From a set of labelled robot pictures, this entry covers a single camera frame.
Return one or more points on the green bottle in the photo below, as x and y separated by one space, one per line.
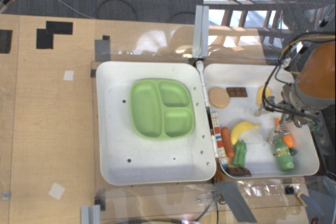
283 156

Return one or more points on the green asparagus bundle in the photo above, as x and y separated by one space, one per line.
239 154

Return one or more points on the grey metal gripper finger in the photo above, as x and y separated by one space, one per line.
275 134
262 110

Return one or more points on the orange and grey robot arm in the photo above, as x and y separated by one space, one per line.
319 78

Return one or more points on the brown chocolate bar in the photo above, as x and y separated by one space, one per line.
236 92
237 171

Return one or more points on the white plastic tray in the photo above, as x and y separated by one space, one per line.
115 144
262 160

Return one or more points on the yellow banana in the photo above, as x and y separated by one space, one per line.
239 129

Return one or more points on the tan round biscuit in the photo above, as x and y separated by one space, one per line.
218 97

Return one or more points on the white carton with red print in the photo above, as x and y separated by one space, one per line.
215 123

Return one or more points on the red sausage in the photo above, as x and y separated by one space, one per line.
227 141

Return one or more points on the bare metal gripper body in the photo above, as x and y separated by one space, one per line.
291 105

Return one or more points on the green divided plate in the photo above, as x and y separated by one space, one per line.
144 110

